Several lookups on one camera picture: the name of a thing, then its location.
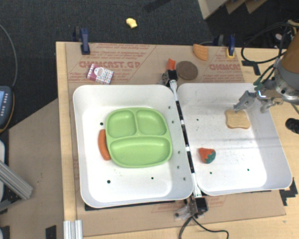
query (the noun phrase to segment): blue clamp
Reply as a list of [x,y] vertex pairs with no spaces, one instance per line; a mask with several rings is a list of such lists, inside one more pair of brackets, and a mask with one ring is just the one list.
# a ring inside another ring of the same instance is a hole
[[228,48],[226,50],[227,58],[234,58],[235,57],[234,51],[235,51],[235,35],[231,34],[229,37]]
[[87,28],[80,29],[80,39],[82,41],[82,45],[81,45],[82,55],[89,55],[90,54],[89,32]]

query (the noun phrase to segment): black cable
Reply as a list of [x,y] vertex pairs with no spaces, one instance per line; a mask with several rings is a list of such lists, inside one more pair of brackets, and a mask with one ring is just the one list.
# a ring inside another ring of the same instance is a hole
[[204,230],[206,230],[206,231],[208,231],[208,232],[211,232],[211,233],[226,233],[226,234],[227,234],[226,239],[229,238],[229,233],[228,233],[228,231],[226,231],[226,230],[209,230],[209,229],[205,228],[202,224],[200,224],[200,223],[195,219],[194,216],[191,216],[191,217],[189,217],[189,218],[186,220],[186,222],[185,222],[185,223],[183,224],[183,226],[181,227],[181,229],[180,229],[180,231],[179,231],[178,239],[181,239],[181,235],[183,234],[185,228],[187,227],[187,225],[189,224],[189,222],[190,222],[191,220],[193,220],[197,225],[199,225],[202,229],[204,229]]
[[13,49],[14,60],[15,60],[15,75],[14,75],[13,83],[11,85],[11,88],[13,89],[14,86],[15,86],[15,83],[16,83],[17,75],[18,75],[18,61],[17,61],[16,51],[15,51],[15,47],[14,47],[14,44],[12,42],[12,39],[11,39],[10,35],[8,34],[8,32],[6,31],[6,29],[1,24],[0,24],[0,28],[4,31],[4,33],[8,37],[8,39],[10,41],[10,44],[12,46],[12,49]]
[[282,37],[281,37],[281,40],[280,40],[280,44],[279,44],[279,54],[278,54],[278,57],[279,57],[279,58],[281,57],[282,52],[283,52],[283,46],[284,46],[284,41],[285,41],[287,32],[288,32],[288,29],[285,28],[285,29],[284,29],[284,33],[283,33],[283,35],[282,35]]
[[299,109],[297,108],[297,106],[295,105],[295,104],[291,104],[292,105],[292,107],[294,108],[294,110],[298,113],[298,115],[299,115]]
[[205,42],[199,43],[199,45],[207,45],[207,44],[213,44],[213,42],[212,41],[205,41]]
[[269,78],[270,78],[270,77],[272,76],[272,74],[274,73],[274,71],[275,71],[274,65],[272,65],[272,67],[273,67],[273,68],[272,68],[270,74],[266,77],[266,79],[263,80],[262,84],[265,84],[265,82],[268,81]]
[[209,230],[209,229],[207,229],[206,227],[204,227],[202,224],[200,224],[194,217],[193,217],[193,220],[194,220],[195,223],[196,223],[197,225],[199,225],[202,229],[205,229],[206,231],[208,231],[208,232],[212,232],[212,233],[226,233],[226,234],[227,234],[226,239],[229,238],[229,233],[228,233],[227,230]]
[[264,60],[264,61],[251,61],[251,60],[247,59],[247,58],[245,57],[245,55],[244,55],[244,50],[245,50],[245,48],[246,48],[246,47],[247,47],[253,40],[255,40],[255,39],[258,38],[259,36],[263,35],[264,33],[267,33],[267,32],[269,32],[269,31],[272,31],[272,30],[274,30],[274,29],[276,29],[276,28],[278,28],[278,27],[282,27],[282,26],[286,27],[286,29],[287,29],[287,28],[292,28],[292,27],[298,27],[298,28],[299,28],[299,26],[295,26],[295,25],[293,25],[293,24],[285,23],[285,22],[278,22],[278,23],[274,23],[274,24],[272,24],[271,26],[265,28],[264,30],[260,31],[260,32],[257,33],[256,35],[254,35],[251,39],[249,39],[249,40],[247,41],[247,43],[244,44],[244,46],[243,46],[242,49],[241,49],[241,56],[242,56],[242,58],[243,58],[244,60],[248,61],[248,62],[251,62],[251,63],[264,64],[264,63],[273,61],[273,60],[279,58],[280,56],[284,55],[284,52],[279,51],[279,54],[278,54],[276,57],[271,58],[271,59],[267,59],[267,60]]

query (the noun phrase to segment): black wire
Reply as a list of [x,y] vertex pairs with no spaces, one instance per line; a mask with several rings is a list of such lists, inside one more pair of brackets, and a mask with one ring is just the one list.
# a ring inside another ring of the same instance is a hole
[[212,233],[226,233],[227,236],[226,236],[226,239],[229,238],[229,233],[227,230],[209,230],[207,229],[206,227],[204,227],[202,224],[200,224],[194,217],[193,217],[193,220],[196,222],[197,225],[199,225],[202,229],[205,229],[206,231],[208,232],[212,232]]
[[263,77],[264,77],[264,75],[270,70],[270,69],[272,69],[274,67],[274,64],[272,64],[271,66],[269,66],[265,71],[264,71],[264,73],[260,76],[260,78],[262,79]]
[[282,51],[283,51],[283,46],[284,46],[284,40],[286,38],[286,35],[287,35],[287,32],[288,32],[288,28],[285,28],[284,30],[284,33],[281,37],[281,40],[280,40],[280,44],[279,44],[279,54],[278,54],[278,57],[280,58],[281,55],[282,55]]
[[227,234],[226,239],[229,238],[229,233],[228,233],[228,231],[226,231],[226,230],[209,230],[209,229],[205,228],[202,224],[200,224],[200,223],[195,219],[194,216],[191,216],[191,217],[189,217],[189,218],[186,220],[186,222],[185,222],[185,223],[183,224],[183,226],[181,227],[181,229],[180,229],[180,231],[179,231],[178,239],[181,239],[181,235],[183,234],[185,228],[187,227],[187,225],[189,224],[189,222],[190,222],[191,220],[193,220],[197,225],[199,225],[202,229],[204,229],[204,230],[206,230],[206,231],[208,231],[208,232],[211,232],[211,233],[226,233],[226,234]]
[[270,72],[270,74],[266,77],[266,79],[264,79],[263,80],[263,84],[266,82],[266,81],[268,81],[268,79],[272,76],[272,74],[274,73],[274,71],[275,71],[275,68],[273,68],[272,70],[271,70],[271,72]]
[[244,55],[244,50],[245,50],[245,48],[246,48],[246,47],[247,47],[253,40],[255,40],[255,39],[258,38],[259,36],[263,35],[264,33],[267,33],[267,32],[269,32],[269,31],[271,31],[271,30],[274,30],[274,29],[276,29],[276,28],[278,28],[278,27],[282,27],[282,26],[286,27],[286,29],[287,29],[287,28],[295,27],[294,25],[289,24],[289,23],[278,22],[278,23],[274,23],[274,24],[272,24],[271,26],[265,28],[264,30],[260,31],[260,32],[257,33],[256,35],[254,35],[251,39],[249,39],[249,40],[247,41],[247,43],[244,44],[244,46],[243,46],[242,49],[241,49],[241,56],[242,56],[242,58],[243,58],[244,60],[248,61],[248,62],[251,62],[251,63],[264,64],[264,63],[273,61],[273,60],[279,58],[280,56],[284,55],[284,52],[279,51],[279,54],[278,54],[276,57],[271,58],[271,59],[267,59],[267,60],[264,60],[264,61],[251,61],[251,60],[247,59],[247,58],[245,57],[245,55]]
[[4,33],[6,34],[6,36],[8,37],[9,41],[10,41],[10,44],[12,46],[12,50],[13,50],[13,54],[14,54],[14,60],[15,60],[15,75],[14,75],[14,80],[13,80],[13,83],[11,85],[11,88],[13,89],[14,86],[15,86],[15,83],[16,83],[16,79],[17,79],[17,76],[18,76],[18,61],[17,61],[17,56],[16,56],[16,51],[15,51],[15,47],[14,47],[14,44],[12,42],[12,39],[10,37],[10,35],[8,34],[8,32],[6,31],[6,29],[0,24],[0,28],[4,31]]

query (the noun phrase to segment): cardboard sheet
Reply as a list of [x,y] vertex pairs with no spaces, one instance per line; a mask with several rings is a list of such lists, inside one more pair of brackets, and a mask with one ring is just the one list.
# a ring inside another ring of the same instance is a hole
[[30,199],[0,214],[10,239],[62,238],[63,194],[58,100],[9,129],[9,167],[33,187]]
[[[80,193],[73,92],[84,84],[98,84],[86,79],[87,70],[92,63],[114,71],[112,85],[157,84],[165,72],[169,58],[175,60],[176,64],[190,61],[198,69],[196,79],[179,79],[178,85],[185,82],[242,83],[244,78],[237,57],[227,59],[226,47],[208,47],[207,61],[197,58],[192,46],[92,43],[90,50],[91,55],[83,56],[79,43],[66,43],[77,219],[83,221],[84,236],[182,226],[184,221],[175,220],[173,212],[184,206],[183,200],[86,211]],[[204,224],[286,214],[279,191],[205,198],[209,211],[199,219]]]

